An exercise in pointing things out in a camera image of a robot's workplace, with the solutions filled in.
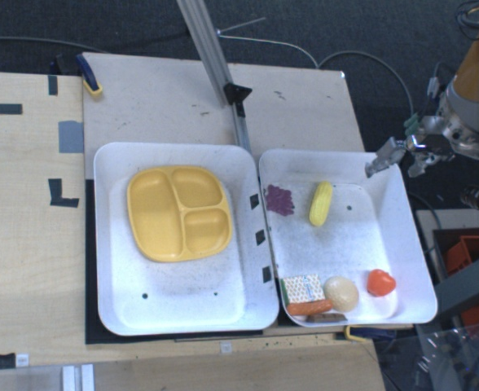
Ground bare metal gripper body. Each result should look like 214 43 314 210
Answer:
405 114 479 163

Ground yellow corn cob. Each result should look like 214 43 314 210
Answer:
308 180 334 228

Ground white plastic tray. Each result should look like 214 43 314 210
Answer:
93 141 281 337
257 148 439 328

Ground purple grapes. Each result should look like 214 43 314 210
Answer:
263 183 297 217

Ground orange bell pepper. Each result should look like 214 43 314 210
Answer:
366 268 398 298

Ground beige bread roll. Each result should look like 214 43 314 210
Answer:
323 275 361 314

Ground white carton with orange print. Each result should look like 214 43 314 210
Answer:
279 273 327 305

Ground orange sausage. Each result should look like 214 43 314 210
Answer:
285 298 335 317

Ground brown chocolate bar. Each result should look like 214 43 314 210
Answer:
305 312 349 324

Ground yellow divided plate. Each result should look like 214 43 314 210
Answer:
125 165 234 264

